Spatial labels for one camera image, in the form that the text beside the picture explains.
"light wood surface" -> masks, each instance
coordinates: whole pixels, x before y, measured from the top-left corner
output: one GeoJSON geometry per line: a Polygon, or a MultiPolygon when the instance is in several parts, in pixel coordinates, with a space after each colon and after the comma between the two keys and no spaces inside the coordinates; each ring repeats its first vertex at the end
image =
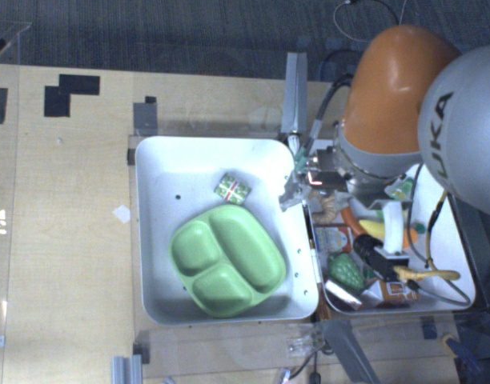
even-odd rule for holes
{"type": "MultiPolygon", "coordinates": [[[[280,124],[283,82],[27,66],[19,68],[18,82],[2,382],[109,383],[111,358],[129,356],[134,340],[131,226],[112,214],[121,205],[130,207],[126,154],[133,133],[133,102],[143,102],[145,95],[158,98],[163,133],[216,134],[245,125],[269,135],[280,124]],[[44,86],[57,86],[61,73],[101,76],[100,95],[73,95],[70,118],[44,118],[44,86]]],[[[310,85],[310,115],[324,90],[324,84],[310,85]]],[[[335,116],[338,106],[328,120],[335,116]]],[[[428,368],[443,377],[441,382],[458,382],[450,358],[418,362],[426,367],[398,361],[378,362],[374,368],[384,377],[395,367],[428,368]]],[[[324,368],[330,369],[331,378],[323,382],[347,382],[339,365],[324,368]]],[[[174,379],[177,384],[269,384],[275,373],[174,379]]],[[[406,382],[434,377],[404,374],[414,378],[406,382]]],[[[295,383],[302,382],[303,376],[295,383]]]]}

